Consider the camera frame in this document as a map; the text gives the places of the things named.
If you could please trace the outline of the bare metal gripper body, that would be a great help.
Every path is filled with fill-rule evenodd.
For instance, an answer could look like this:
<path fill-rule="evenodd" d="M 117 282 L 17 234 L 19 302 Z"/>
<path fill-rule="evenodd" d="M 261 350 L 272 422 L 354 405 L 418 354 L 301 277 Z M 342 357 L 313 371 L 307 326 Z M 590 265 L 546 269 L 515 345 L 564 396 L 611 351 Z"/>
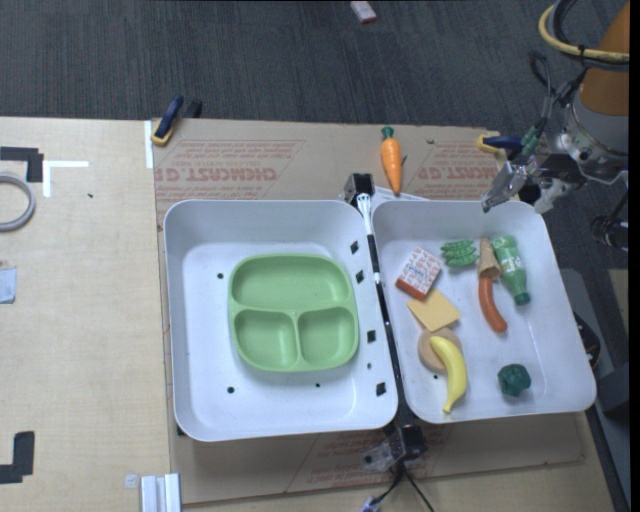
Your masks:
<path fill-rule="evenodd" d="M 541 188 L 558 181 L 581 186 L 586 181 L 615 182 L 626 169 L 627 130 L 605 129 L 591 133 L 582 128 L 538 134 L 531 129 L 520 141 L 521 155 L 530 180 Z"/>

